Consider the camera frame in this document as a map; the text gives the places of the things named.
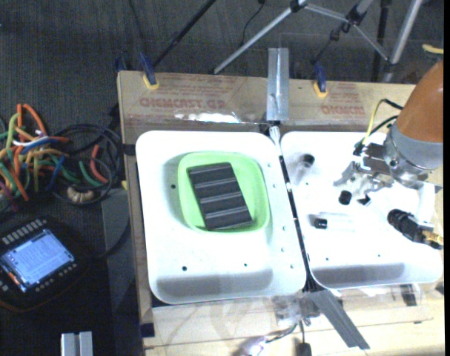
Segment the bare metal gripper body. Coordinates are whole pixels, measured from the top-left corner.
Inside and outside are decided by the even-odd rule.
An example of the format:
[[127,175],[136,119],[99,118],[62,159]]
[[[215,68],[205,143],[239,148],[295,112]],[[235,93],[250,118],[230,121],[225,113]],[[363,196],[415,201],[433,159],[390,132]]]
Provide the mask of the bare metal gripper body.
[[363,150],[360,170],[384,187],[398,182],[406,188],[419,189],[431,173],[405,158],[393,142],[370,143]]

